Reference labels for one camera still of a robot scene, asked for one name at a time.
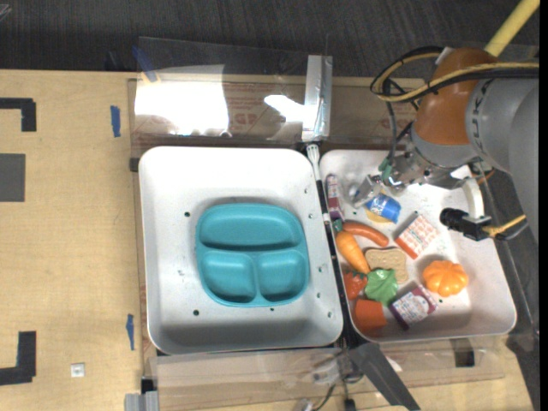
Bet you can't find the orange sausage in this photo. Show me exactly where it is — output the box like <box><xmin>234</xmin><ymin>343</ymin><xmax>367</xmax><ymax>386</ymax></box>
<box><xmin>342</xmin><ymin>220</ymin><xmax>390</xmax><ymax>248</ymax></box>

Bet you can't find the purple and white slim carton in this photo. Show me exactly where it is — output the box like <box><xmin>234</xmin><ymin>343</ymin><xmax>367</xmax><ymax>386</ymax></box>
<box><xmin>325</xmin><ymin>173</ymin><xmax>346</xmax><ymax>223</ymax></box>

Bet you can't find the white plastic tray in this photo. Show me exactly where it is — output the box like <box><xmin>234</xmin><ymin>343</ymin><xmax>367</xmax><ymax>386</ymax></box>
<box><xmin>318</xmin><ymin>148</ymin><xmax>518</xmax><ymax>345</ymax></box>
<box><xmin>137</xmin><ymin>145</ymin><xmax>345</xmax><ymax>356</ymax></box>

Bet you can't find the orange cube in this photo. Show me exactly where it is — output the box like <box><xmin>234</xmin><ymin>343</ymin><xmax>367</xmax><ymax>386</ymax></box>
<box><xmin>353</xmin><ymin>298</ymin><xmax>388</xmax><ymax>334</ymax></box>

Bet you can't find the black cylinder on white bracket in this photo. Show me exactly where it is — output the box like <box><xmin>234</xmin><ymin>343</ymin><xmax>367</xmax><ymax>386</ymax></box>
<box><xmin>439</xmin><ymin>176</ymin><xmax>494</xmax><ymax>242</ymax></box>

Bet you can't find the white and orange carton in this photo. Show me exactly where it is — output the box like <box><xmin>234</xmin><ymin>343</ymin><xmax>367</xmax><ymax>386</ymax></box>
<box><xmin>393</xmin><ymin>212</ymin><xmax>441</xmax><ymax>260</ymax></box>

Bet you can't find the blue divided plate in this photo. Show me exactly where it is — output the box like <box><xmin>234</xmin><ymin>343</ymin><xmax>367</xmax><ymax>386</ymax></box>
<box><xmin>194</xmin><ymin>203</ymin><xmax>312</xmax><ymax>308</ymax></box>

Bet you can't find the orange carrot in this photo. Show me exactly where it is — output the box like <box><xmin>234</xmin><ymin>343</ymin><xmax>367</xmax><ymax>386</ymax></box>
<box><xmin>332</xmin><ymin>218</ymin><xmax>372</xmax><ymax>275</ymax></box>

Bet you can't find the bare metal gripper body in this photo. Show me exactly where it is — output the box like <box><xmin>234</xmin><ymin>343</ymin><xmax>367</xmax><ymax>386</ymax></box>
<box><xmin>386</xmin><ymin>149</ymin><xmax>467</xmax><ymax>191</ymax></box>

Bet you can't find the red strawberry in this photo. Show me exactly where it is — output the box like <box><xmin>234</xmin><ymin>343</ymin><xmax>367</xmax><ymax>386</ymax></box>
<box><xmin>342</xmin><ymin>269</ymin><xmax>369</xmax><ymax>301</ymax></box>

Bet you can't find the blue can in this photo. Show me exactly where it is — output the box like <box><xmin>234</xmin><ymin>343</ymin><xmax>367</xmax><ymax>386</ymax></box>
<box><xmin>366</xmin><ymin>192</ymin><xmax>403</xmax><ymax>225</ymax></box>

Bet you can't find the brown bread slice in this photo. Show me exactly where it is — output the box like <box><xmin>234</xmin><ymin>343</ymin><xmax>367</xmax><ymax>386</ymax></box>
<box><xmin>363</xmin><ymin>246</ymin><xmax>410</xmax><ymax>283</ymax></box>

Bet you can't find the orange pumpkin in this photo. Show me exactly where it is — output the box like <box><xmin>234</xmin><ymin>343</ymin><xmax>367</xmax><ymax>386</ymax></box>
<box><xmin>421</xmin><ymin>259</ymin><xmax>470</xmax><ymax>298</ymax></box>

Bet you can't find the green lettuce leaf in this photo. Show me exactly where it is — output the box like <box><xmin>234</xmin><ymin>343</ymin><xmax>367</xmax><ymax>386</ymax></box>
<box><xmin>364</xmin><ymin>268</ymin><xmax>400</xmax><ymax>307</ymax></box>

